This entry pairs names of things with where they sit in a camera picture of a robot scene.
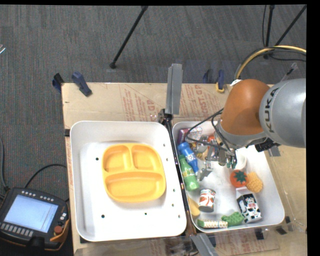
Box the white can with red print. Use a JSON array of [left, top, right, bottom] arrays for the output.
[[198, 188, 217, 213]]

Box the white plastic tray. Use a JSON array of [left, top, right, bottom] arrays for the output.
[[69, 120, 188, 243], [171, 120, 286, 234]]

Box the white cup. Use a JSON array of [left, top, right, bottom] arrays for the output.
[[234, 154, 247, 171]]

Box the cow print milk carton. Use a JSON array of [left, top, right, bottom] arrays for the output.
[[236, 187, 263, 224]]

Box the purple carton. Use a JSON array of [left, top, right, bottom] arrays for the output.
[[177, 127, 191, 145]]

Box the blue bottle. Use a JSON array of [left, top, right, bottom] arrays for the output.
[[177, 141, 200, 176]]

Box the yellow divided plate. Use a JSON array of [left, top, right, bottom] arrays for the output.
[[101, 142, 167, 203]]

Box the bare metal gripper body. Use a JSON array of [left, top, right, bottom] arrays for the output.
[[197, 136, 238, 165]]

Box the orange tomato with green top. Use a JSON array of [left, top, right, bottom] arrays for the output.
[[229, 169, 249, 189]]

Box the green bottle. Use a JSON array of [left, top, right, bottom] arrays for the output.
[[178, 154, 200, 192]]

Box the white carton with orange print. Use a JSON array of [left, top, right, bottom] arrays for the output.
[[187, 126, 204, 144]]

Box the green and cream biscuit packet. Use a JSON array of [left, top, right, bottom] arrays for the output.
[[196, 219, 229, 229]]

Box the brown cardboard board red print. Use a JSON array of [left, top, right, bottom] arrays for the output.
[[61, 82, 307, 256]]

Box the yellow corn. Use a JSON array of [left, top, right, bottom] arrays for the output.
[[246, 171, 264, 193]]

